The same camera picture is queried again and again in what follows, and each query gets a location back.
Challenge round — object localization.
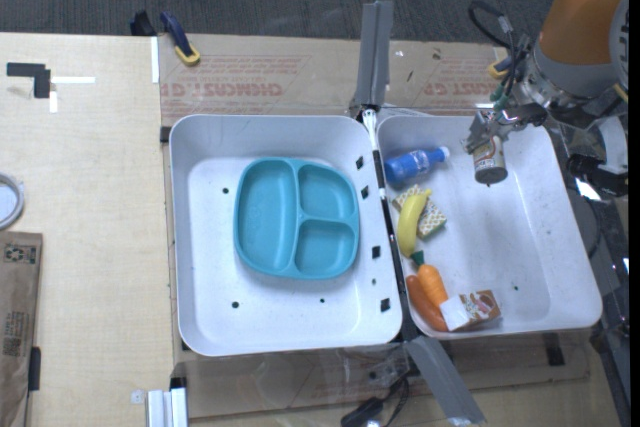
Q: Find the orange sausage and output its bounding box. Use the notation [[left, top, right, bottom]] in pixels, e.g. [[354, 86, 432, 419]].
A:
[[405, 274, 449, 333]]

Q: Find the yellow banana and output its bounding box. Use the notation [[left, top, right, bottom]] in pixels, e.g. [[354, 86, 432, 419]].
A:
[[396, 188, 433, 259]]

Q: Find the yellow patterned packet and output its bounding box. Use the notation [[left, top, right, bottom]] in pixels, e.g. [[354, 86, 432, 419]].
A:
[[391, 184, 449, 241]]

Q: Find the white round ring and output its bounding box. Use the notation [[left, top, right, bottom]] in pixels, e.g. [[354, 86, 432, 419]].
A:
[[0, 173, 26, 232]]

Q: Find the small white and brown can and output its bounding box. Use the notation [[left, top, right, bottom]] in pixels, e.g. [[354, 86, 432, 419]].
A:
[[472, 134, 510, 186]]

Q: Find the brown cardboard board red print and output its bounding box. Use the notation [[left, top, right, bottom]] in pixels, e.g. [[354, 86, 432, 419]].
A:
[[158, 33, 592, 419]]

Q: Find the brown and white carton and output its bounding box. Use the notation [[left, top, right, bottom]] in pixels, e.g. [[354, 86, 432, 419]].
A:
[[439, 289, 503, 333]]

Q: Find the orange carrot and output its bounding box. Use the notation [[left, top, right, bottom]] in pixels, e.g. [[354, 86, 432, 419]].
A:
[[409, 249, 450, 309]]

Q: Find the blue divided plate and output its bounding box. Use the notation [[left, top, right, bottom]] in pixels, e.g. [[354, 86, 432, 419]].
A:
[[232, 157, 362, 281]]

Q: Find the brown paper bag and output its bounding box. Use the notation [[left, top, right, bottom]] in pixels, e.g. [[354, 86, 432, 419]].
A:
[[0, 231, 44, 427]]

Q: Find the black cylinder on white bracket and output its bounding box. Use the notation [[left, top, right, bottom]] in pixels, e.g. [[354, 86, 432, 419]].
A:
[[567, 114, 630, 197]]

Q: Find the white plastic tray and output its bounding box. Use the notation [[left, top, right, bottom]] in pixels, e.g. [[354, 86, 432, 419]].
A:
[[168, 113, 404, 358], [375, 113, 604, 341]]

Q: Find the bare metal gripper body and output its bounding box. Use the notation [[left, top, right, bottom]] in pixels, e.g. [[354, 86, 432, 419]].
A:
[[473, 73, 562, 137]]

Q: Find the blue plastic bottle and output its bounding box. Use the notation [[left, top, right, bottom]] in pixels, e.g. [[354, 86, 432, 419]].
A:
[[383, 145, 451, 187]]

